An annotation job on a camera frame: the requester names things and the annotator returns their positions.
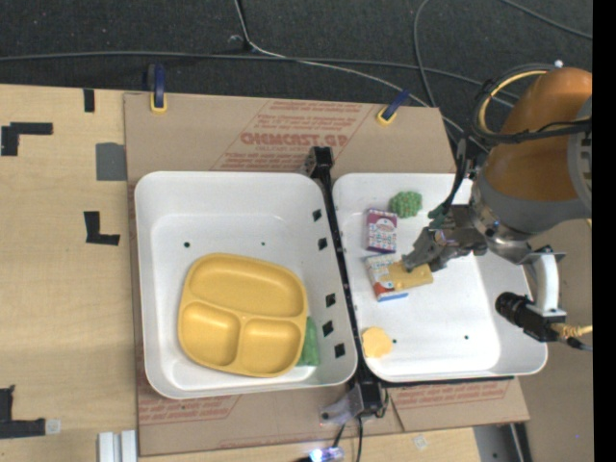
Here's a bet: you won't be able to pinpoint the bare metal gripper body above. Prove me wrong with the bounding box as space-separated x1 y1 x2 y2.
422 205 534 266

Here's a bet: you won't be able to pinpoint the yellow cheese block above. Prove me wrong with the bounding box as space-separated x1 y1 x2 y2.
386 261 435 293

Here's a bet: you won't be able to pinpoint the purple carton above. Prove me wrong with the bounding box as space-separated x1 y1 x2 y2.
364 207 400 254

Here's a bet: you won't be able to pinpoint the white blue red carton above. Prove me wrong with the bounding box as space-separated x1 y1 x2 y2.
363 253 410 303

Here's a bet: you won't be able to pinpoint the green grapes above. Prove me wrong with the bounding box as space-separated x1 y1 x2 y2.
388 190 424 220

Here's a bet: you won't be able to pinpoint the white plastic tray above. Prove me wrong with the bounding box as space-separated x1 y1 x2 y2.
133 169 360 400
331 171 550 384

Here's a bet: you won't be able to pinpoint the yellow biscuit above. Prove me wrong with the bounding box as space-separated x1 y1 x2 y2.
361 325 394 360

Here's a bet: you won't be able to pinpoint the light green toy vegetable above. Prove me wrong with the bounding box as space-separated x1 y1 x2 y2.
295 316 321 368

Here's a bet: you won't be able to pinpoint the yellow divided plate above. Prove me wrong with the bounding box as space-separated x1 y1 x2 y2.
176 252 310 379

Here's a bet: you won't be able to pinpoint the brown cardboard board red print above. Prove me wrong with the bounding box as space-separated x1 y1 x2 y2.
122 91 531 457

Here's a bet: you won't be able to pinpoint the black cylinder on white bracket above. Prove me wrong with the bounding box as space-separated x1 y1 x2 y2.
495 245 570 344

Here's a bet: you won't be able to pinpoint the black block with wires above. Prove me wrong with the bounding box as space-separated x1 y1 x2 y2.
301 145 336 180
354 378 388 419

